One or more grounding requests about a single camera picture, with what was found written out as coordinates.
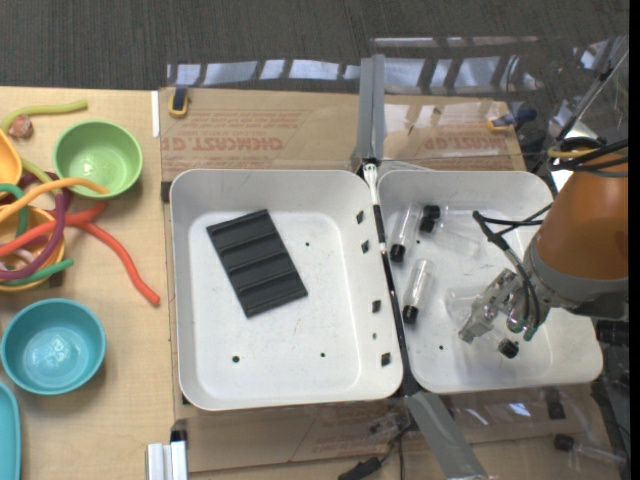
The yellow bowl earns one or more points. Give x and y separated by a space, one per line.
35 218

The dark grey ridged rack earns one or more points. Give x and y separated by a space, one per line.
257 263

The orange bowl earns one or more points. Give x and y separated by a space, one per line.
7 163

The white plastic tray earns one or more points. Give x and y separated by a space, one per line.
560 363
280 368

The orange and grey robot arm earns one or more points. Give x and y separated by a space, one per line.
585 218

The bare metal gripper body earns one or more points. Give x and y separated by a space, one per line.
505 293

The clear vial with black cap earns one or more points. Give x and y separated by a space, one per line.
398 252
386 425
430 211
410 313
426 225
564 442
508 349

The brown cardboard board red print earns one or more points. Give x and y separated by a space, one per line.
250 118

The small pink brown object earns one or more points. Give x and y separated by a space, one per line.
21 126

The blue bowl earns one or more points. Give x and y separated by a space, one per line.
52 348

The black cylinder on white bracket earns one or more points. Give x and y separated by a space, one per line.
612 332

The green bowl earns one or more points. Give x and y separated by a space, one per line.
97 160

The thin black and white rod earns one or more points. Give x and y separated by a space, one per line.
378 223

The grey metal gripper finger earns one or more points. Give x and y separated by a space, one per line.
475 325

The teal plate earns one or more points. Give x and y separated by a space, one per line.
7 438

